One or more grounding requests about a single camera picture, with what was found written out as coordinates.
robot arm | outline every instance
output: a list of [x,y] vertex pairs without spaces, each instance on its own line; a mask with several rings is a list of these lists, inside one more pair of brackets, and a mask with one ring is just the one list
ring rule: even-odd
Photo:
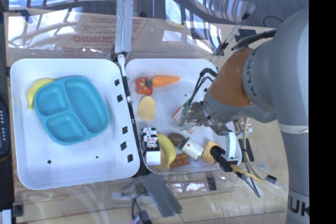
[[278,120],[289,169],[287,224],[310,222],[308,31],[304,9],[256,49],[238,47],[203,102],[191,104],[184,115],[190,121],[197,114],[199,123],[218,135],[230,133],[228,123],[240,116],[262,123]]

orange carrot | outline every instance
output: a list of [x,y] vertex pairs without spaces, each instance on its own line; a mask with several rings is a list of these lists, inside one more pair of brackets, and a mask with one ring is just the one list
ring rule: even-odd
[[153,85],[154,87],[163,87],[179,80],[179,77],[174,76],[154,76],[151,81],[148,80],[146,83],[147,86]]

white can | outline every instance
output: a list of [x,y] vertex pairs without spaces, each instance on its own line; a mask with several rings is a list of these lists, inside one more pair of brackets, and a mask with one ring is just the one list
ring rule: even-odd
[[194,161],[198,160],[204,152],[204,148],[189,137],[185,140],[180,149]]

white tray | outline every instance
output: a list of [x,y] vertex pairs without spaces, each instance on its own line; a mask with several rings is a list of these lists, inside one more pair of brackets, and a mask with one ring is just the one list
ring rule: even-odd
[[[157,132],[168,135],[171,132],[180,133],[185,137],[190,137],[196,143],[204,147],[208,141],[213,141],[223,148],[226,148],[226,137],[216,135],[210,127],[197,127],[190,134],[188,131],[181,131],[177,122],[172,119],[174,112],[182,106],[192,95],[198,77],[204,68],[211,68],[216,71],[216,67],[208,60],[203,59],[134,59],[126,65],[126,74],[129,78],[129,87],[131,99],[133,102],[135,121],[138,132],[144,127],[155,127]],[[146,121],[138,117],[137,109],[140,100],[144,95],[137,94],[135,80],[139,77],[151,79],[155,75],[178,76],[180,81],[174,84],[155,88],[151,97],[156,103],[156,114],[153,121]],[[205,95],[204,89],[209,88],[210,80],[201,86],[196,94],[194,101],[202,101]],[[240,154],[240,148],[237,148],[236,156]],[[172,174],[184,172],[202,172],[207,170],[220,169],[218,163],[210,164],[199,159],[194,161],[190,159],[190,164],[176,167],[174,169],[158,170],[154,166],[148,166],[148,169],[156,174]]]
[[[22,59],[13,64],[10,75],[17,170],[22,184],[30,189],[48,189],[128,178],[138,171],[138,150],[116,64],[103,59]],[[111,122],[87,141],[61,145],[49,137],[36,111],[28,109],[26,93],[38,79],[75,75],[94,84],[109,109]]]

divided blue plate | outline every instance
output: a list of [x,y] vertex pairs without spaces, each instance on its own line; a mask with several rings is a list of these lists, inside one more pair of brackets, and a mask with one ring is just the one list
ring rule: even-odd
[[110,113],[96,87],[81,76],[55,80],[35,94],[36,112],[50,137],[71,145],[103,132]]

